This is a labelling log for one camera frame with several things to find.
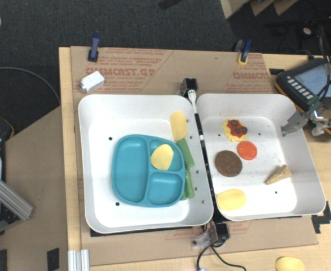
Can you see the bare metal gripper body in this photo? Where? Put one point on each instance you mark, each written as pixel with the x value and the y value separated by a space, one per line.
pixel 327 113

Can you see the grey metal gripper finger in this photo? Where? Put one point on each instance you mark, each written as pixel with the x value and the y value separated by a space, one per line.
pixel 293 123
pixel 320 128

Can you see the white plastic tray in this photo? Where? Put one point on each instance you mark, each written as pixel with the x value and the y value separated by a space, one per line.
pixel 278 114
pixel 103 114

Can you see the orange round slice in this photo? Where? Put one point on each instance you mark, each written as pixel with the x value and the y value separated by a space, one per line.
pixel 247 150

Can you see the tan bread wedge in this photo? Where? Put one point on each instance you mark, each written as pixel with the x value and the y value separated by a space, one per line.
pixel 279 175

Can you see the yellow and red pizza slice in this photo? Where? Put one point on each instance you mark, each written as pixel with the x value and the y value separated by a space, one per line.
pixel 234 131

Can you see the brown round biscuit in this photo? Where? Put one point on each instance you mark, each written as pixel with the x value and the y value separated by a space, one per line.
pixel 228 163

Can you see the thin black and white rod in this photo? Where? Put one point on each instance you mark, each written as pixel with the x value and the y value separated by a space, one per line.
pixel 201 135

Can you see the yellow potato chip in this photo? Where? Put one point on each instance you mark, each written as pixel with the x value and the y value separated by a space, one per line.
pixel 289 264
pixel 231 200
pixel 178 126
pixel 162 157

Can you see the green bean pod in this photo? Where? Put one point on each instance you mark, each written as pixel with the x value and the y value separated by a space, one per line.
pixel 189 186
pixel 186 152

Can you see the brown cardboard board red print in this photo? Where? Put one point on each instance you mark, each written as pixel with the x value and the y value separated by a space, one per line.
pixel 165 66

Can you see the blue divided plate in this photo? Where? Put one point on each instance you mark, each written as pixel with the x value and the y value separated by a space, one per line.
pixel 131 168

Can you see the white rectangular block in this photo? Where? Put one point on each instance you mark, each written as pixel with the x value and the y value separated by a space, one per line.
pixel 92 82

